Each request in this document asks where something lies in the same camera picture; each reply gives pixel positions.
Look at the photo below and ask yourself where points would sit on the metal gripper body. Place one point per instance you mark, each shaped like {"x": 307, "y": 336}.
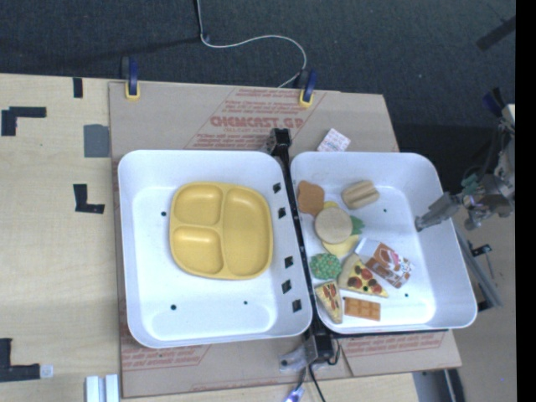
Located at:
{"x": 492, "y": 199}

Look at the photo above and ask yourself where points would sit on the brown cardboard board red print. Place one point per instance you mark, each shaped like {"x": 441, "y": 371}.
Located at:
{"x": 176, "y": 117}

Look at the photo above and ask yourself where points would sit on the large pizza slice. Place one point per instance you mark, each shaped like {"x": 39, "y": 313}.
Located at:
{"x": 360, "y": 276}

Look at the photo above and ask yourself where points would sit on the round beige biscuit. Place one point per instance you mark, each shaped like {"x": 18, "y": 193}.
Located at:
{"x": 333, "y": 225}

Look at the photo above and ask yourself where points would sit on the white plastic tray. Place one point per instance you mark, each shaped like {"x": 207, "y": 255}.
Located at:
{"x": 151, "y": 266}
{"x": 423, "y": 274}

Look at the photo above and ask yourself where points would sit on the orange toast slice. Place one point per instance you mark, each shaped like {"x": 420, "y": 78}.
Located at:
{"x": 310, "y": 197}

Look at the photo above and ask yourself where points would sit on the green toy leaf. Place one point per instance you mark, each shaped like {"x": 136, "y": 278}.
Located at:
{"x": 357, "y": 224}

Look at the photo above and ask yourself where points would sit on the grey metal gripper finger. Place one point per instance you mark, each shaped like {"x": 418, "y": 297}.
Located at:
{"x": 437, "y": 212}

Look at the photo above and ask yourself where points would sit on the green grapes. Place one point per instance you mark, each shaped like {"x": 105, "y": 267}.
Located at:
{"x": 326, "y": 266}

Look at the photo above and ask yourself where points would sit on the yellow divided plate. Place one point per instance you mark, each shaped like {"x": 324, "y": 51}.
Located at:
{"x": 245, "y": 233}

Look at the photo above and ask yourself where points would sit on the thin black rod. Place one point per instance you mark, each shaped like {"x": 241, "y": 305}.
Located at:
{"x": 298, "y": 228}

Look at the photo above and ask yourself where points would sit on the white packet with red print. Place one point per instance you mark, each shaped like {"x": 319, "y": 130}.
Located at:
{"x": 333, "y": 140}

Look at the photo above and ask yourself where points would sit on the orange square waffle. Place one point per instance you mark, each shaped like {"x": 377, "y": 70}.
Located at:
{"x": 362, "y": 308}

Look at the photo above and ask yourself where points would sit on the beige hot dog bun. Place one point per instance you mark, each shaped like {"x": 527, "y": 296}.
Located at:
{"x": 360, "y": 194}

